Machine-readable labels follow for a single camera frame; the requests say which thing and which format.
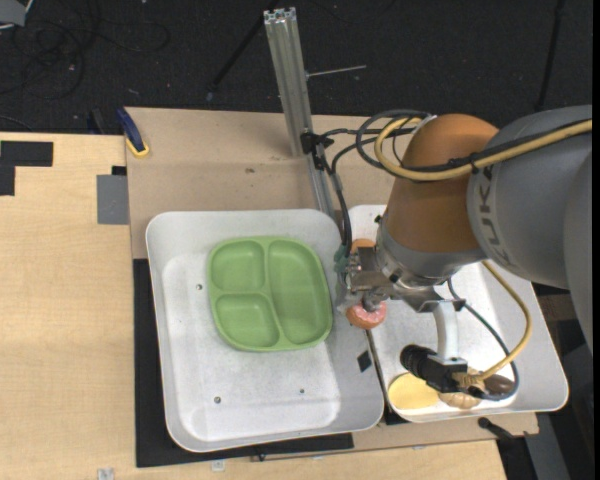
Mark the white plastic tray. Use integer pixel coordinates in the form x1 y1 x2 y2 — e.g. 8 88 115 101
144 208 385 454
346 204 570 424

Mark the pink doughnut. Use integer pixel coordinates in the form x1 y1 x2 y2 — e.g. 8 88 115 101
345 300 388 330

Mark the tan toy bread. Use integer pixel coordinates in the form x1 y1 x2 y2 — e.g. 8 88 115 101
437 367 486 410

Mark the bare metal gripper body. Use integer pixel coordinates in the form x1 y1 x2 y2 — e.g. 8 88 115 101
336 245 466 314

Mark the black cylinder on white bracket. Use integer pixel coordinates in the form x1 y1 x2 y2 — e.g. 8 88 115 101
399 299 469 395

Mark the brown cardboard board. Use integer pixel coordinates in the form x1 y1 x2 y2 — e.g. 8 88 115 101
123 106 540 462

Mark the pale yellow round biscuit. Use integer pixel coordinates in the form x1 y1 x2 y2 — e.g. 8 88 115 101
387 371 442 412

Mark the brown toy sausage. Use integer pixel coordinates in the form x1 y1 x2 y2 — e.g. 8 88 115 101
481 373 515 400

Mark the green divided plate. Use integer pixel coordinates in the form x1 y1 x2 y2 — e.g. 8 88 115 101
207 236 334 353

